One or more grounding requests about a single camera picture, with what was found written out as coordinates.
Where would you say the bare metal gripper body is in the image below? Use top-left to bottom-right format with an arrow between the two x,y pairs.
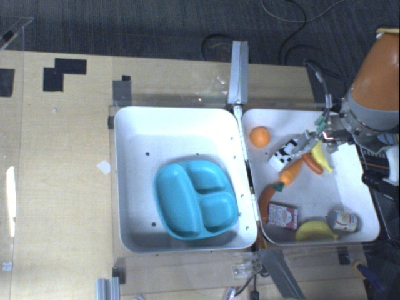
318,114 -> 360,152

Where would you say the blue divided plate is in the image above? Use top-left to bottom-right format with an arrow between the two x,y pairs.
153,159 -> 240,241

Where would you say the orange carrot with green top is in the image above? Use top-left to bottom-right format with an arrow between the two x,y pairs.
271,157 -> 305,194

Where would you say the plain orange carrot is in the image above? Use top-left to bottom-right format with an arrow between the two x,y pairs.
258,184 -> 278,224

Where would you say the pink carton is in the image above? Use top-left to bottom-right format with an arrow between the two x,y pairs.
267,201 -> 299,231

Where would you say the red sausage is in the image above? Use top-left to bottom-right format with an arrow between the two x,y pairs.
301,152 -> 324,176

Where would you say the orange toy orange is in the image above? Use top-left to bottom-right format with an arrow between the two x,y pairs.
249,126 -> 271,149

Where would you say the small yellow banana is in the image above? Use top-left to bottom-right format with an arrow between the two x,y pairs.
310,140 -> 334,173

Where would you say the large yellow banana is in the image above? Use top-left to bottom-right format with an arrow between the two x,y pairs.
294,220 -> 339,243

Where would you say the small white can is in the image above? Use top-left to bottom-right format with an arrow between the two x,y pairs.
326,209 -> 359,234

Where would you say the white plastic tray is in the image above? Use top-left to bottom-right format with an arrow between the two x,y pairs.
113,106 -> 259,254
241,108 -> 381,247

